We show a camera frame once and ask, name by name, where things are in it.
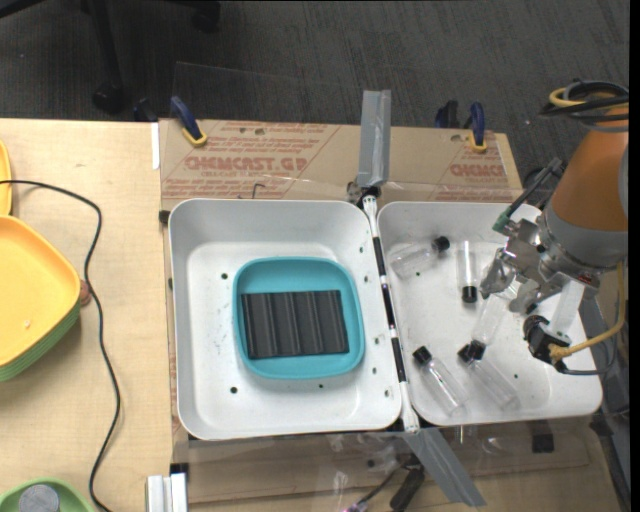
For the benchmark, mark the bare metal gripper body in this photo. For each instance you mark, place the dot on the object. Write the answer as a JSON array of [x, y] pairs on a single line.
[[535, 255]]

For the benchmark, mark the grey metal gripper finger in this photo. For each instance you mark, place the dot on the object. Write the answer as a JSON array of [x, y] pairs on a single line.
[[500, 280], [530, 297]]

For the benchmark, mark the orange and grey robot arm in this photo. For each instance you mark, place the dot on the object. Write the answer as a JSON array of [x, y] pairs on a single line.
[[590, 180]]

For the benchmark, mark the clear plastic bottle black cap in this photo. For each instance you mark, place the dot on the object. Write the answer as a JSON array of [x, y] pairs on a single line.
[[442, 382], [467, 270], [415, 260], [491, 320], [492, 382]]

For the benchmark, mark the white plastic tray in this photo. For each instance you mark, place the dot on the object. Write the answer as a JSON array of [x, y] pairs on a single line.
[[435, 320], [210, 390]]

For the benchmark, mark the thin black and white rod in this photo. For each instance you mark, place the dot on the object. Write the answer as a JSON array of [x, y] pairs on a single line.
[[382, 272]]

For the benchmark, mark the black ribbed insert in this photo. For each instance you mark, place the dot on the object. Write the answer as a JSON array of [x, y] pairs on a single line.
[[295, 325]]

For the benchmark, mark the blue plate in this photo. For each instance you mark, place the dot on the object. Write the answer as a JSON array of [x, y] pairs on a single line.
[[300, 367]]

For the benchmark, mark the brown cardboard board red print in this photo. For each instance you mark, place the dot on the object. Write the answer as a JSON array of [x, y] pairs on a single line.
[[310, 160]]

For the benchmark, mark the black office chair base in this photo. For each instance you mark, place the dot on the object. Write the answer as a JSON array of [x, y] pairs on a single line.
[[107, 55]]

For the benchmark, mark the yellow divided plate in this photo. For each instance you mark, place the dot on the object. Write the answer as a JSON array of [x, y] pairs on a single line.
[[30, 290]]

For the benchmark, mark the grey cylinder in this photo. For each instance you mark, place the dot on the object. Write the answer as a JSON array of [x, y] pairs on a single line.
[[39, 500]]

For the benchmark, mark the black cylinder on white bracket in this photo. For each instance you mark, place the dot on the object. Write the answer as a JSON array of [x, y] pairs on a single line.
[[542, 340]]

